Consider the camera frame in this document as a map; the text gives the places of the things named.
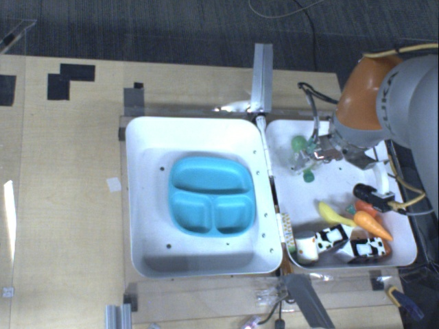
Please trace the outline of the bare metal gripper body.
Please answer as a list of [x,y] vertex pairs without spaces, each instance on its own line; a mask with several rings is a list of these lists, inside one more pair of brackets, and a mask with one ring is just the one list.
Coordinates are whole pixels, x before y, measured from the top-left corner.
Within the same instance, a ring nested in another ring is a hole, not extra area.
[[344,159],[361,170],[373,168],[377,161],[366,155],[366,150],[354,145],[339,143],[333,137],[319,137],[314,149],[314,159],[324,163]]

